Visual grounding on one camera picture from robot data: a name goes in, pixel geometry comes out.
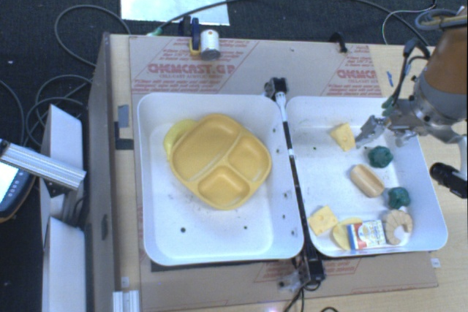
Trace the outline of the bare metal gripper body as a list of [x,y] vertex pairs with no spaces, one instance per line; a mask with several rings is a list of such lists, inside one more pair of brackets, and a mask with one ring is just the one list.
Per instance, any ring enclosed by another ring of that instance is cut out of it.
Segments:
[[387,128],[393,133],[397,129],[408,129],[419,136],[431,135],[443,143],[467,141],[465,134],[453,130],[458,119],[443,115],[425,99],[398,99],[395,104],[391,98],[389,100],[385,117],[388,117]]

